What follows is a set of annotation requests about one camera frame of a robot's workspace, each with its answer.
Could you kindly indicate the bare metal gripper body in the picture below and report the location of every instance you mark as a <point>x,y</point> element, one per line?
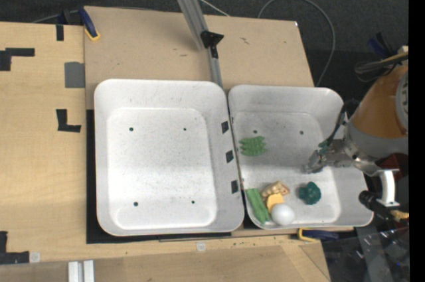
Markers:
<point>342,154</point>

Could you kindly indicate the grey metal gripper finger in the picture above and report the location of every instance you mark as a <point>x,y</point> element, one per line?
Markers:
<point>312,168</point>
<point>318,156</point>

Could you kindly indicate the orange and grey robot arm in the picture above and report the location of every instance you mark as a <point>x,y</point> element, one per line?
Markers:
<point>375,108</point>

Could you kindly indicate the white plastic tray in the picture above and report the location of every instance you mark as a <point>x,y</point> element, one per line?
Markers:
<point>159,168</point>
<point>292,171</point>

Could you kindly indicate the dark green broccoli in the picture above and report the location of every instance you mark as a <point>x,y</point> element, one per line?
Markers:
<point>310,193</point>

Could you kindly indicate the beige pizza slice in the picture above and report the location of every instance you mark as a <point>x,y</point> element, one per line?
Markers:
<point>277,188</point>

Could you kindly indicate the yellow cheese piece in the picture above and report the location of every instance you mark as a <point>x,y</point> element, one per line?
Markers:
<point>275,199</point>

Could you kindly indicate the white egg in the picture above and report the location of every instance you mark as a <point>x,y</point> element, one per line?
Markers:
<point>283,214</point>

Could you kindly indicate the green pea pods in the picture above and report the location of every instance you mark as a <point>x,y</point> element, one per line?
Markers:
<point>252,146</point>

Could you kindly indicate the green celery stick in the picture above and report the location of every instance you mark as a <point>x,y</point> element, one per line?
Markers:
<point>259,206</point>

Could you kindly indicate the brown cardboard board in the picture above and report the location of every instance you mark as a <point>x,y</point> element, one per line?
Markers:
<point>149,48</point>

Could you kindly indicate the black cylinder on white bracket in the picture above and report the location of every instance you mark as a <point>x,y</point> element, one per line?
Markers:
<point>386,187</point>

